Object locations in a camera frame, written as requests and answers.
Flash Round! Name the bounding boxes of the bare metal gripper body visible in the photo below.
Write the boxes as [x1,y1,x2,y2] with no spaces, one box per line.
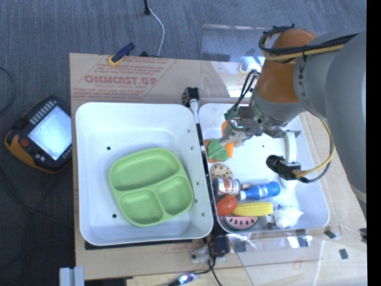
[229,105,302,139]

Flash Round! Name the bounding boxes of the orange carrot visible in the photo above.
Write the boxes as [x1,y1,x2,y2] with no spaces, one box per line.
[221,120,236,158]

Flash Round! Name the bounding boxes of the green and orange toy vegetable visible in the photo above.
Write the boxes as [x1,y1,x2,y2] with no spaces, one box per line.
[204,139,230,164]

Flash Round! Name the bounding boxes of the white plastic tray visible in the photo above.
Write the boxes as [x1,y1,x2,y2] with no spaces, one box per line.
[74,101,214,247]
[198,102,330,235]

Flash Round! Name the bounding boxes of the thin black and white rod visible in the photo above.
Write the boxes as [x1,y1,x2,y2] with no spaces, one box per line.
[190,99,221,241]

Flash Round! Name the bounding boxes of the brown biscuit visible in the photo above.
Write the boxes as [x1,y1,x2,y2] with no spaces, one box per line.
[210,163,234,181]

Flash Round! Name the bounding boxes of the orange and white small can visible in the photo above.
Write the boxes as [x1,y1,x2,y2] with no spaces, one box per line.
[213,177,241,197]

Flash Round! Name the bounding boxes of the blue and white bottle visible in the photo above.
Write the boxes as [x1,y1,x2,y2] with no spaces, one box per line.
[239,181,282,201]

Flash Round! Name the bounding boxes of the red tomato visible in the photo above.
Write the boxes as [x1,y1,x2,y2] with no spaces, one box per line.
[216,195,238,217]

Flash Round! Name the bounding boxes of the yellow corn cob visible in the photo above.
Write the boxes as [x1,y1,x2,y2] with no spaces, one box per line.
[232,201,274,217]

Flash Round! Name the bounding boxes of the red and green watermelon slice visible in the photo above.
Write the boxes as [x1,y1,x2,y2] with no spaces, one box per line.
[223,215,259,231]

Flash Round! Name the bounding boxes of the white garlic bulb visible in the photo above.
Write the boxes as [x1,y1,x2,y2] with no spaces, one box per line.
[273,206,304,229]

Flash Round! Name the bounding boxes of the green divided plate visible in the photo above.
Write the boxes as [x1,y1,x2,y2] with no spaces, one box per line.
[108,147,195,228]

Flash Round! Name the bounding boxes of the brown cardboard board, red print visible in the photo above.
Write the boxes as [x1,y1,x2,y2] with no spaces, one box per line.
[68,52,367,281]

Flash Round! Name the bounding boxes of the black cylinder on white bracket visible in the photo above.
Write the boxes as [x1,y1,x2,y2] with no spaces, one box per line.
[266,129,302,181]

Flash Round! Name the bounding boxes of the black block with thin wires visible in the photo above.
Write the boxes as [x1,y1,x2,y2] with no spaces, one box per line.
[182,86,199,107]
[208,235,230,257]

